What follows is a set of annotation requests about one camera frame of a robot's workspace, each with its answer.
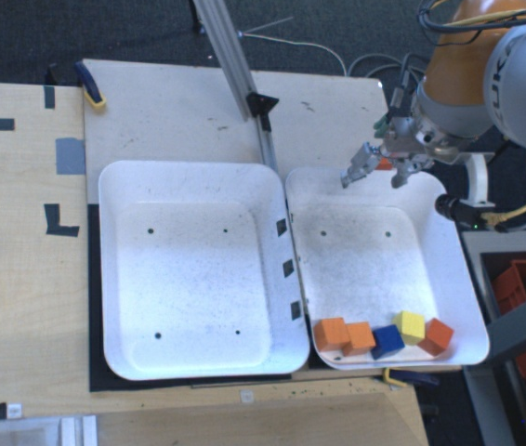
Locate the white plastic tray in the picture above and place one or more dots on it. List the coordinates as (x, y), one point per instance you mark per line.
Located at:
(365, 267)
(193, 277)

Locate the black cylinder on white bracket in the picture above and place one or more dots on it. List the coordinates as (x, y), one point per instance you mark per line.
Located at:
(477, 179)

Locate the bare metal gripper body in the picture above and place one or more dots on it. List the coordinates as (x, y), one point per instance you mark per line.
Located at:
(414, 140)

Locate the thin black and white rod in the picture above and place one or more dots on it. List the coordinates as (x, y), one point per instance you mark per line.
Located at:
(267, 149)

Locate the yellow cube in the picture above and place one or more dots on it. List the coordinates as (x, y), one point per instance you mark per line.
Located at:
(410, 325)

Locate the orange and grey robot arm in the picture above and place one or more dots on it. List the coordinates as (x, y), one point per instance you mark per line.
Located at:
(465, 77)

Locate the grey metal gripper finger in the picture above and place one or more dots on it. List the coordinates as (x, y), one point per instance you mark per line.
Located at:
(407, 170)
(360, 165)

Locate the orange cube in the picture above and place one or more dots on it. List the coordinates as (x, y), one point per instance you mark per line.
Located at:
(330, 333)
(437, 336)
(359, 338)

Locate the blue cube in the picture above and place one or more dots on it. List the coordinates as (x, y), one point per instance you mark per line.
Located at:
(387, 341)

